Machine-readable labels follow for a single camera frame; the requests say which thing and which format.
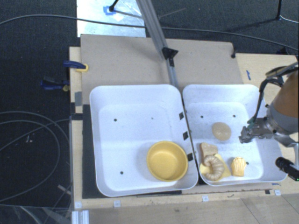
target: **yellow clamp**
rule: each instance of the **yellow clamp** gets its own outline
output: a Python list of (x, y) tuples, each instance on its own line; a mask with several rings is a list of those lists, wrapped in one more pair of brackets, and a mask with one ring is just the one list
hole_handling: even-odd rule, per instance
[(88, 71), (88, 65), (83, 64), (85, 66), (85, 69), (76, 69), (77, 72), (87, 72)]

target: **blue tape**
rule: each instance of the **blue tape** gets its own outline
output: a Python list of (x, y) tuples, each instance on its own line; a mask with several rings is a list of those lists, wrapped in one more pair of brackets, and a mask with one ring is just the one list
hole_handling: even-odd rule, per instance
[(103, 7), (103, 11), (107, 16), (113, 16), (114, 14), (116, 14), (116, 12), (110, 12), (109, 11), (109, 6), (105, 6)]
[(248, 80), (251, 80), (251, 78), (250, 78), (250, 73), (249, 73), (248, 70), (246, 70), (246, 73), (247, 73)]

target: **yellow bowl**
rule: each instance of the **yellow bowl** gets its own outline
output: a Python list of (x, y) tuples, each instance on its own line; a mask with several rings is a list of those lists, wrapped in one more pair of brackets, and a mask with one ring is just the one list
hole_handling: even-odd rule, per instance
[(161, 141), (150, 147), (146, 162), (150, 173), (165, 182), (181, 179), (188, 169), (185, 151), (170, 141)]

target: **white tray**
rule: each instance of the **white tray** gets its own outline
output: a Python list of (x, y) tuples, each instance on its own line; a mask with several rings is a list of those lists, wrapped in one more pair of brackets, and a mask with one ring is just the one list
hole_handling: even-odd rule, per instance
[(126, 196), (189, 189), (197, 183), (195, 160), (188, 162), (186, 175), (175, 182), (157, 180), (147, 168), (148, 149), (158, 141), (173, 141), (186, 154), (192, 153), (182, 98), (175, 87), (99, 86), (90, 94), (90, 106), (101, 193)]
[[(185, 110), (195, 150), (201, 163), (199, 144), (207, 142), (218, 147), (230, 169), (233, 158), (243, 157), (249, 164), (244, 177), (230, 176), (213, 182), (200, 173), (201, 178), (211, 186), (243, 184), (252, 182), (278, 182), (286, 177), (279, 170), (275, 160), (281, 157), (279, 144), (274, 139), (253, 139), (241, 144), (239, 136), (243, 126), (254, 115), (259, 92), (253, 85), (189, 85), (183, 90)], [(265, 102), (262, 101), (258, 116), (266, 115)], [(215, 122), (224, 122), (232, 131), (227, 141), (216, 139), (212, 133)]]

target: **blue clamp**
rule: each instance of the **blue clamp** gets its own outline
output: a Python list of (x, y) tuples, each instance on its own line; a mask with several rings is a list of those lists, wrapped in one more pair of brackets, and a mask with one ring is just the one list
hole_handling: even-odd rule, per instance
[(64, 67), (75, 68), (76, 71), (78, 71), (78, 72), (88, 71), (88, 65), (87, 64), (82, 64), (80, 62), (64, 61), (63, 65), (64, 65)]
[(68, 80), (56, 80), (50, 77), (44, 77), (41, 81), (41, 87), (44, 90), (52, 91), (52, 90), (69, 90), (70, 82)]

